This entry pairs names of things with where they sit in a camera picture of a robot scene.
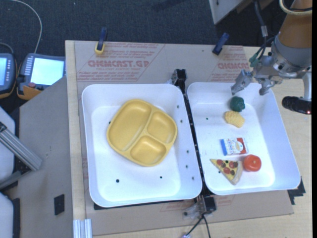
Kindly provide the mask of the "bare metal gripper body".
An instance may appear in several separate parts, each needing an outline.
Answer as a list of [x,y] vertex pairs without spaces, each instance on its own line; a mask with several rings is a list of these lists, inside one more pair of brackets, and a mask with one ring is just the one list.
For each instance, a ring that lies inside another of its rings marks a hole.
[[306,74],[306,67],[295,65],[281,56],[262,56],[251,62],[252,76],[261,84],[280,84],[283,79],[299,79]]

